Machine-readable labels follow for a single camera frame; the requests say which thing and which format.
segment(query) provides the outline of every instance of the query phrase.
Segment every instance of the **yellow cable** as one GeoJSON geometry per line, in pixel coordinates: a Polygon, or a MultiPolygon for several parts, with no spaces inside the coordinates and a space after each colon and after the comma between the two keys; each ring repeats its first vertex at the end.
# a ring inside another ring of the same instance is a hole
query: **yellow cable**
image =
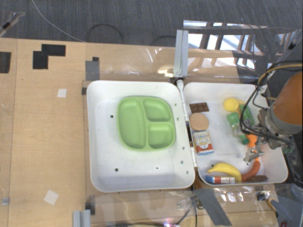
{"type": "Polygon", "coordinates": [[[302,64],[290,64],[290,65],[283,65],[283,66],[277,66],[274,67],[272,69],[267,70],[258,80],[258,85],[260,84],[260,82],[263,80],[264,77],[266,77],[266,75],[274,70],[279,70],[279,69],[284,69],[284,68],[290,68],[290,67],[302,67],[302,64]]]}

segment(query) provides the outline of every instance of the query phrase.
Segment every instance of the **green plate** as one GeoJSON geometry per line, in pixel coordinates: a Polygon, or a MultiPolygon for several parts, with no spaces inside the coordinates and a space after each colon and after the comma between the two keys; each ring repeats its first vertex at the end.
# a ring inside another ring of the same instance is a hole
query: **green plate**
{"type": "Polygon", "coordinates": [[[130,96],[117,108],[120,141],[129,149],[148,151],[171,146],[176,130],[170,106],[162,99],[130,96]]]}

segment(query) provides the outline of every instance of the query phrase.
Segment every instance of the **white tray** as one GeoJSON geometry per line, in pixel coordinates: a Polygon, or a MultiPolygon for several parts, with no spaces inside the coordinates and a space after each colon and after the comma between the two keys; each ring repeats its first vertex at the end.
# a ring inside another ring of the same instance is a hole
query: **white tray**
{"type": "MultiPolygon", "coordinates": [[[[254,161],[250,162],[249,165],[243,161],[248,147],[242,145],[238,138],[232,136],[232,129],[226,119],[229,112],[223,108],[223,102],[229,97],[246,102],[254,89],[254,85],[223,83],[189,83],[184,87],[188,115],[191,115],[189,104],[207,102],[209,107],[209,112],[204,112],[203,114],[209,120],[207,132],[210,135],[214,153],[196,155],[199,174],[203,181],[205,181],[205,176],[208,174],[207,170],[211,168],[211,165],[218,162],[229,163],[242,174],[251,169],[254,161]]],[[[261,106],[267,106],[265,98],[261,96],[257,97],[256,103],[261,106]]],[[[255,122],[258,122],[259,108],[252,104],[249,104],[249,108],[255,122]]],[[[261,148],[265,155],[260,157],[261,167],[258,175],[266,175],[268,177],[268,180],[263,183],[284,182],[287,178],[288,170],[281,148],[272,150],[267,144],[261,146],[261,148]]],[[[248,182],[238,183],[238,185],[243,184],[248,184],[248,182]]]]}
{"type": "Polygon", "coordinates": [[[90,173],[102,192],[189,187],[195,171],[179,90],[166,82],[94,81],[87,89],[90,173]],[[165,100],[175,119],[176,140],[166,149],[129,150],[119,140],[116,111],[127,96],[165,100]]]}

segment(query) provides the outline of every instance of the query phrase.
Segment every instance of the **round tan cookie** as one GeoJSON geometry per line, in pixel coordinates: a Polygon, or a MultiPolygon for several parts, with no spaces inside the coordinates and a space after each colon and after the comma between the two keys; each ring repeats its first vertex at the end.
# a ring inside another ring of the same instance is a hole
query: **round tan cookie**
{"type": "Polygon", "coordinates": [[[194,131],[205,131],[208,128],[208,119],[204,114],[194,113],[189,117],[190,127],[194,131]]]}

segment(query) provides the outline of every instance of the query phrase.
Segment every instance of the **white wire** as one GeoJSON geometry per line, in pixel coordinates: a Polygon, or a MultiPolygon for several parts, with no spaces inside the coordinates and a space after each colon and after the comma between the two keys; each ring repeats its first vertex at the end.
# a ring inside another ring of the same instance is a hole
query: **white wire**
{"type": "Polygon", "coordinates": [[[53,23],[51,23],[49,20],[47,20],[43,14],[40,12],[39,8],[37,7],[36,3],[34,0],[31,0],[33,2],[33,5],[34,7],[37,9],[38,13],[40,14],[40,16],[47,22],[49,23],[51,26],[53,26],[54,28],[58,29],[59,31],[61,31],[62,33],[64,33],[65,35],[67,35],[68,37],[74,39],[74,40],[78,40],[80,42],[85,42],[83,40],[80,40],[80,39],[77,39],[76,37],[72,36],[72,35],[69,35],[68,33],[64,32],[63,30],[61,30],[60,28],[58,28],[56,25],[54,25],[53,23]]]}

